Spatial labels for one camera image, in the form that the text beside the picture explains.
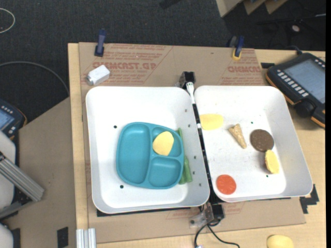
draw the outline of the teal divided plate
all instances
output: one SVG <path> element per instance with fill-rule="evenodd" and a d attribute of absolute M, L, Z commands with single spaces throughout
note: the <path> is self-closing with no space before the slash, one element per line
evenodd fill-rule
<path fill-rule="evenodd" d="M 174 137 L 168 156 L 154 152 L 153 140 L 164 131 Z M 128 184 L 150 189 L 168 189 L 178 184 L 184 166 L 183 141 L 167 127 L 133 122 L 122 129 L 116 151 L 116 171 Z"/>

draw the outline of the black carpet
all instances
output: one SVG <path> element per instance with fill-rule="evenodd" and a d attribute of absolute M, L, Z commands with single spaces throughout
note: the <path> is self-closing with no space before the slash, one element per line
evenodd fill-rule
<path fill-rule="evenodd" d="M 289 0 L 269 14 L 264 5 L 247 15 L 238 4 L 221 18 L 215 0 L 0 0 L 0 99 L 18 107 L 29 121 L 68 95 L 67 44 L 96 42 L 105 28 L 106 43 L 225 47 L 233 35 L 244 47 L 325 51 L 326 0 Z M 288 20 L 258 25 L 261 21 Z M 291 33 L 296 20 L 300 33 Z"/>

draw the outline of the table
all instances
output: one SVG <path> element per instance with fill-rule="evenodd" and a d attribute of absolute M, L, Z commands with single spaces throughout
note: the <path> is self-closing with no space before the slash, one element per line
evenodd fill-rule
<path fill-rule="evenodd" d="M 259 63 L 280 63 L 295 56 L 295 51 L 255 50 Z M 325 52 L 311 52 L 325 58 Z M 84 163 L 84 141 L 82 124 L 82 102 L 80 83 L 79 45 L 68 44 L 70 101 L 72 121 L 72 144 L 74 164 L 74 187 L 76 199 L 77 229 L 88 229 L 86 177 Z M 230 242 L 236 242 L 241 248 L 266 247 L 266 239 L 273 234 L 284 234 L 292 238 L 295 247 L 326 247 L 326 189 L 325 189 L 325 130 L 314 123 L 299 118 L 294 110 L 290 110 L 296 132 L 315 184 L 319 202 L 309 206 L 306 224 L 258 228 L 238 231 L 219 232 L 218 236 Z M 194 235 L 154 238 L 137 241 L 123 241 L 121 247 L 193 247 Z M 201 234 L 198 244 L 204 247 L 223 247 L 224 244 L 211 234 Z M 98 247 L 118 247 L 119 243 L 103 243 Z"/>

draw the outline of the tomato slice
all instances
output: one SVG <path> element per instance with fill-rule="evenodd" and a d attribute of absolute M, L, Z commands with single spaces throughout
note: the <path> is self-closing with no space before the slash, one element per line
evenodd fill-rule
<path fill-rule="evenodd" d="M 220 175 L 216 180 L 216 187 L 224 195 L 231 195 L 237 189 L 236 181 L 229 175 Z"/>

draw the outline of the white eraser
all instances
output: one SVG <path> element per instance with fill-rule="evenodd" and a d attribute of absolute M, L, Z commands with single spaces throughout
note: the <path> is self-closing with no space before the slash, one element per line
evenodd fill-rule
<path fill-rule="evenodd" d="M 109 78 L 110 71 L 105 65 L 101 65 L 98 68 L 88 73 L 85 78 L 88 85 L 98 85 Z"/>

